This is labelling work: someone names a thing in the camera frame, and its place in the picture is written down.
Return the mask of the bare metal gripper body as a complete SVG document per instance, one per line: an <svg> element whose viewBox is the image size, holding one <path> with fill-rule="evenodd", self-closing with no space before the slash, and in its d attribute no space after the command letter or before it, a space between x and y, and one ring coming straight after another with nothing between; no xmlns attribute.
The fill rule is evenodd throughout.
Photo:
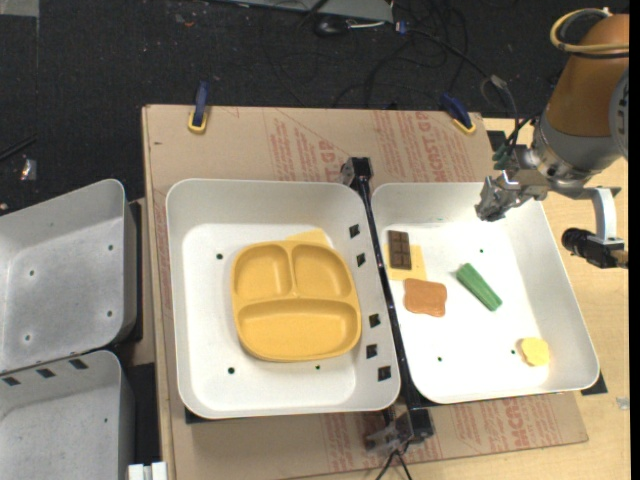
<svg viewBox="0 0 640 480"><path fill-rule="evenodd" d="M516 147L503 170L501 184L517 191L522 201L544 199L548 192L576 199L594 176L594 171L575 167L551 150Z"/></svg>

